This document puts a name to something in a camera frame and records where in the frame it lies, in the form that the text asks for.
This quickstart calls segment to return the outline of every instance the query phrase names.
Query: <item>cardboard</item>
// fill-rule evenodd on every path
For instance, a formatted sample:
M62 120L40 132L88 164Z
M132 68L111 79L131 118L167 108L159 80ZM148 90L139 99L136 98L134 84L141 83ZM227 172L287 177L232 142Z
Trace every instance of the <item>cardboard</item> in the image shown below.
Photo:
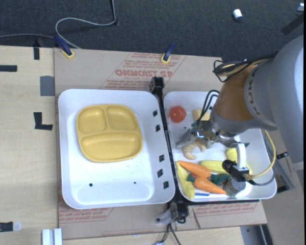
M54 50L56 132L58 173L60 172L59 120L57 102L67 89L146 90L152 77L163 77L164 95L171 91L220 90L222 83L212 73L220 58L171 55L170 62L160 62L162 54L74 49L67 59L61 50ZM166 204L132 207L75 210L69 208L59 194L59 227L64 239L116 236L164 232L155 224L155 216L166 210ZM258 202L189 206L189 216L176 230L196 230L252 224L265 224L263 205Z

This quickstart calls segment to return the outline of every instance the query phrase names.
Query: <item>wooden surface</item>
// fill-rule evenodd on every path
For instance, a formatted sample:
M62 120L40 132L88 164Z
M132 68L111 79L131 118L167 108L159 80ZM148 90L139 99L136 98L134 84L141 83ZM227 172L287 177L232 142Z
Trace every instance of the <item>wooden surface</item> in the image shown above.
M53 49L0 46L0 222L20 222L21 230L0 233L0 244L40 244L41 230L58 227L55 98L40 96L40 77L54 76ZM53 130L36 130L34 112ZM182 244L242 245L240 228L178 231ZM82 240L64 244L154 244L162 233ZM165 242L176 244L170 234Z

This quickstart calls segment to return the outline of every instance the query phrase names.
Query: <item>toy carrot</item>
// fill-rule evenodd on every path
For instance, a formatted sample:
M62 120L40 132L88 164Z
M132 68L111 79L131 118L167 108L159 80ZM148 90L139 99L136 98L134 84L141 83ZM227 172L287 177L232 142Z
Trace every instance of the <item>toy carrot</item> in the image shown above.
M195 180L195 187L200 190L204 190L211 193L226 194L226 191L221 189L219 186L210 182L207 178L198 177Z
M188 162L188 161L178 161L178 162L181 167L185 168L191 173L196 174L197 176L205 177L205 178L211 176L211 171L208 168L200 164Z

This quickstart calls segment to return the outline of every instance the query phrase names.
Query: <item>black mat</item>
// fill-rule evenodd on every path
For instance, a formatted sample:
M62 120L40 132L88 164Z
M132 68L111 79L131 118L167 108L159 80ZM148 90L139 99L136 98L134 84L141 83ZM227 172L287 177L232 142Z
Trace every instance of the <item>black mat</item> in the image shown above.
M303 34L303 0L114 0L119 26L61 23L61 34L85 49L173 53L243 60L281 49ZM232 12L240 9L241 23ZM109 0L0 0L0 35L53 36L65 17L98 23L112 20ZM51 39L42 39L47 47ZM34 37L0 39L1 45L32 46Z

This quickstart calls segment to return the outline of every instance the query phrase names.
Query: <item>white cable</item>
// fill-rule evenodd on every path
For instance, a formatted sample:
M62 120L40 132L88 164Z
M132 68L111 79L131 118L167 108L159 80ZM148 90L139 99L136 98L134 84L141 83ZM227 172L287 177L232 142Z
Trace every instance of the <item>white cable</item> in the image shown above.
M74 17L67 17L67 18L63 18L63 19L60 19L57 23L56 23L56 32L57 34L66 41L66 43L68 43L69 45L75 47L75 48L78 48L78 49L81 49L80 47L78 47L77 45L71 43L70 41L68 41L66 38L64 38L58 31L58 25L63 22L63 21L66 21L66 20L75 20L75 21L80 21L80 22L85 22L85 23L89 23L90 25L94 25L94 26L100 26L100 27L107 27L107 26L111 26L113 25L115 22L116 22L116 13L115 13L115 9L114 9L114 0L111 0L111 5L112 5L112 13L113 13L113 21L110 22L110 23L95 23L95 22L90 22L90 21L86 21L86 20L83 20L83 19L78 19L78 18L74 18Z

